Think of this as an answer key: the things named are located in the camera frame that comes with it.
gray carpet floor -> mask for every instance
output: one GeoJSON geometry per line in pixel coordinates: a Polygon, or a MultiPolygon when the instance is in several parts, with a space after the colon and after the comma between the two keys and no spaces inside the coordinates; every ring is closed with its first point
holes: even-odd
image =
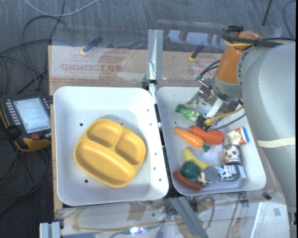
{"type": "MultiPolygon", "coordinates": [[[[75,12],[94,0],[27,1],[47,14],[59,15],[75,12]]],[[[50,39],[81,45],[90,40],[89,29],[97,29],[99,33],[111,31],[116,40],[111,43],[114,47],[139,41],[149,29],[161,29],[167,34],[187,29],[188,25],[194,30],[203,24],[213,24],[217,30],[222,26],[242,25],[264,38],[296,39],[296,0],[273,0],[262,25],[268,1],[100,0],[77,13],[55,18],[42,16],[24,0],[0,0],[0,97],[36,90],[48,95],[50,39]],[[34,80],[38,74],[32,67],[45,76],[34,80]]],[[[166,39],[164,50],[190,52],[192,47],[166,39]]],[[[221,53],[223,49],[209,47],[204,52],[221,53]]],[[[52,171],[48,165],[51,149],[16,156],[2,137],[0,121],[0,238],[38,237],[39,223],[51,222],[54,217],[52,171]]]]}

yellow plastic tray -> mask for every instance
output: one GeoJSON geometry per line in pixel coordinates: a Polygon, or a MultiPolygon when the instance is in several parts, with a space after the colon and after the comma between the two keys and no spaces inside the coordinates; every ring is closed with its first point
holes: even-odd
{"type": "Polygon", "coordinates": [[[94,179],[120,188],[136,176],[146,151],[144,141],[137,134],[110,119],[99,119],[77,142],[74,160],[94,179]]]}

yellow toy banana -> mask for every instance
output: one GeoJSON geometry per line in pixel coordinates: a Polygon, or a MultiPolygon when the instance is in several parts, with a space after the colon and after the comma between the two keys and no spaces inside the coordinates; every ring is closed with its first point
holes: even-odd
{"type": "Polygon", "coordinates": [[[183,154],[184,154],[184,159],[185,161],[191,161],[193,162],[196,166],[199,167],[199,169],[201,171],[203,171],[206,167],[209,167],[209,166],[212,166],[212,167],[215,167],[216,165],[212,165],[212,164],[209,164],[209,163],[206,163],[206,162],[203,162],[203,161],[200,161],[198,160],[192,153],[190,150],[188,150],[187,148],[184,149],[183,151],[183,154]]]}

toy sausage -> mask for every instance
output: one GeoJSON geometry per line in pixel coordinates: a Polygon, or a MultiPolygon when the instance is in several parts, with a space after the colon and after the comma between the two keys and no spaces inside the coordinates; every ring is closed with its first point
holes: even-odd
{"type": "Polygon", "coordinates": [[[189,189],[194,189],[194,190],[200,190],[202,188],[202,185],[197,182],[190,181],[186,179],[179,170],[175,170],[173,172],[174,178],[181,183],[183,186],[189,189]]]}

green toy bottle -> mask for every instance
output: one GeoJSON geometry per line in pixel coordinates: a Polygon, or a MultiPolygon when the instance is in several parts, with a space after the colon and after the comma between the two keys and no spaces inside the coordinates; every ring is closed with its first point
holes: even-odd
{"type": "Polygon", "coordinates": [[[185,116],[186,119],[192,121],[192,122],[197,122],[199,116],[201,116],[202,114],[197,111],[197,110],[194,110],[194,109],[189,109],[189,108],[186,108],[185,106],[179,104],[177,106],[177,108],[175,109],[175,111],[177,113],[181,113],[185,116]]]}

